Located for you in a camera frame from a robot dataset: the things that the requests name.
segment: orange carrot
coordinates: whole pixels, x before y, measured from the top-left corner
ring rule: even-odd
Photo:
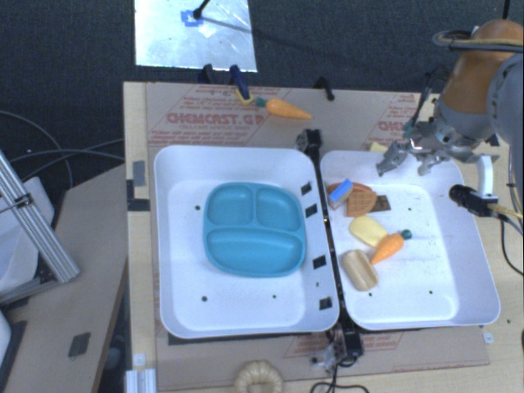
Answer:
[[[389,258],[394,255],[404,245],[404,238],[400,233],[388,234],[380,243],[378,243],[377,251],[373,258],[369,261],[372,265],[377,264],[381,260]]]
[[[313,116],[308,112],[302,110],[298,106],[285,102],[281,99],[272,97],[265,103],[265,107],[270,114],[283,116],[285,118],[293,118],[296,120],[311,120]]]

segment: cream colored ring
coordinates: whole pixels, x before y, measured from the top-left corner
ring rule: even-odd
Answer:
[[[253,361],[238,374],[235,388],[238,393],[248,393],[252,384],[266,383],[272,387],[272,393],[284,391],[284,381],[280,373],[267,361]]]

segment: black floor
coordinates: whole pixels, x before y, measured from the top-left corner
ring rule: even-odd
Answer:
[[[435,47],[434,33],[471,29],[501,17],[504,0],[248,0],[259,72],[249,84],[419,91],[436,61],[456,54]],[[524,0],[509,17],[522,24]],[[0,0],[0,110],[44,127],[63,148],[123,137],[122,83],[196,82],[195,70],[134,64],[133,0]],[[55,147],[40,131],[0,115],[0,149],[13,160]],[[122,156],[121,142],[105,152]],[[56,159],[13,162],[21,177]],[[71,158],[74,184],[119,160]],[[70,185],[63,163],[38,174],[58,204]]]

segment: divided blue plate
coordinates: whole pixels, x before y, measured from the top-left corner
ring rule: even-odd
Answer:
[[[281,277],[305,257],[305,227],[298,200],[260,183],[225,183],[206,202],[204,246],[223,271],[249,277]]]

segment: silver sheet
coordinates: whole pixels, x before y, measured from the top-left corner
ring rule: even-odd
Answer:
[[[256,72],[247,0],[211,0],[203,21],[187,17],[202,2],[135,0],[137,65]]]

